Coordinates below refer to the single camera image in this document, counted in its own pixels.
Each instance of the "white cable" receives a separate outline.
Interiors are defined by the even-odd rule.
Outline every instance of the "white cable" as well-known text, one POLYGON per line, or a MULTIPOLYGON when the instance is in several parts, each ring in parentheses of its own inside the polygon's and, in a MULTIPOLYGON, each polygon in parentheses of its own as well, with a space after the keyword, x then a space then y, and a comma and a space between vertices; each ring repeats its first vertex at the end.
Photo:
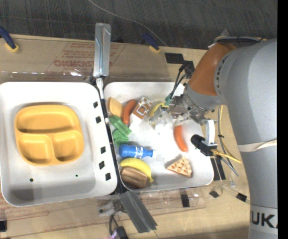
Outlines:
POLYGON ((242 151, 242 152, 254 152, 254 151, 257 151, 258 149, 263 149, 263 148, 276 146, 276 145, 278 145, 278 140, 274 139, 272 141, 238 145, 238 149, 239 151, 242 151))
POLYGON ((160 40, 160 41, 162 42, 162 44, 164 44, 165 46, 167 46, 167 44, 164 43, 163 40, 158 37, 158 35, 156 35, 150 28, 148 28, 147 26, 143 25, 142 23, 139 23, 138 21, 135 21, 135 20, 132 20, 132 19, 129 19, 129 18, 125 18, 125 17, 119 16, 119 15, 113 13, 113 12, 110 12, 110 11, 108 11, 108 10, 100 7, 99 5, 97 5, 96 3, 94 3, 92 0, 87 0, 87 1, 89 1, 89 2, 90 2, 91 4, 93 4, 95 7, 99 8, 99 9, 101 9, 101 10, 103 10, 103 11, 105 11, 105 12, 107 12, 107 13, 115 16, 115 17, 119 17, 119 18, 122 18, 122 19, 124 19, 124 20, 128 20, 128 21, 130 21, 130 22, 139 24, 140 26, 142 26, 142 27, 146 28, 148 31, 150 31, 155 37, 157 37, 158 40, 160 40))

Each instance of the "kuka logo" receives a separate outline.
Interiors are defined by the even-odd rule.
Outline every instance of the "kuka logo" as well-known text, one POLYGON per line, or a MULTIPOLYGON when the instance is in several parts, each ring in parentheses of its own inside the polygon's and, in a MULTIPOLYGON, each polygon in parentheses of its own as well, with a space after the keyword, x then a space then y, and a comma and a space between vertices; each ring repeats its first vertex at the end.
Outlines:
POLYGON ((259 212, 250 212, 250 221, 254 225, 259 226, 269 226, 273 229, 279 229, 278 221, 275 218, 275 215, 273 214, 265 214, 265 213, 259 213, 259 212))

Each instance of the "gray carpet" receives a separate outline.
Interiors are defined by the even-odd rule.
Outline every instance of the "gray carpet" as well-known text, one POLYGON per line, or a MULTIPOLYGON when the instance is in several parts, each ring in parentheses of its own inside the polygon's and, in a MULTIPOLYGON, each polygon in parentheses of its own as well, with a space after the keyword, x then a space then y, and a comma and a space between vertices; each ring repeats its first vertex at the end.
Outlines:
POLYGON ((231 36, 277 37, 278 0, 0 0, 10 33, 94 40, 109 23, 112 41, 206 49, 223 30, 231 36))

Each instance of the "sink basin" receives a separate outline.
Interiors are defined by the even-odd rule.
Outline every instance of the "sink basin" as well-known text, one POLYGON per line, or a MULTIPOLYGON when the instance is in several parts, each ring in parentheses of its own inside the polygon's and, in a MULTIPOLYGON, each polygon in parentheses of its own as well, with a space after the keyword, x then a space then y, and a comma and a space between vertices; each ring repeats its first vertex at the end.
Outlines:
POLYGON ((1 84, 0 178, 3 197, 14 206, 112 193, 117 175, 95 87, 1 84))

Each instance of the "white container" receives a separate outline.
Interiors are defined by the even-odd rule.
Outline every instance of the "white container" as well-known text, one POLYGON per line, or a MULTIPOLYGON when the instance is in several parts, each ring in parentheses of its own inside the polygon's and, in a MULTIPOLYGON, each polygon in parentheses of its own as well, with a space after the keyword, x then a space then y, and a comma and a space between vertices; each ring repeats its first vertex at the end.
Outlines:
MULTIPOLYGON (((129 100, 140 100, 145 96, 153 103, 152 107, 164 101, 165 97, 172 91, 174 83, 170 82, 114 82, 108 84, 104 89, 106 99, 112 97, 125 105, 129 100)), ((179 85, 175 91, 175 96, 179 96, 184 91, 183 85, 179 85)), ((144 189, 131 189, 130 191, 149 192, 158 190, 172 190, 180 188, 200 187, 210 184, 213 181, 213 167, 210 157, 203 155, 191 143, 190 138, 194 134, 203 135, 199 124, 193 120, 183 122, 183 138, 189 148, 187 153, 183 153, 176 145, 172 134, 160 135, 149 124, 149 116, 145 116, 140 125, 128 137, 131 145, 140 145, 147 149, 156 151, 156 158, 145 157, 145 161, 151 168, 153 183, 144 189), (166 169, 171 163, 185 155, 192 166, 192 177, 188 178, 176 174, 166 169)))
POLYGON ((0 177, 2 195, 14 206, 112 193, 117 186, 117 174, 95 87, 87 83, 64 82, 1 84, 0 177), (35 166, 21 158, 15 142, 15 116, 24 107, 41 104, 66 105, 78 115, 84 136, 84 151, 79 159, 61 165, 35 166))

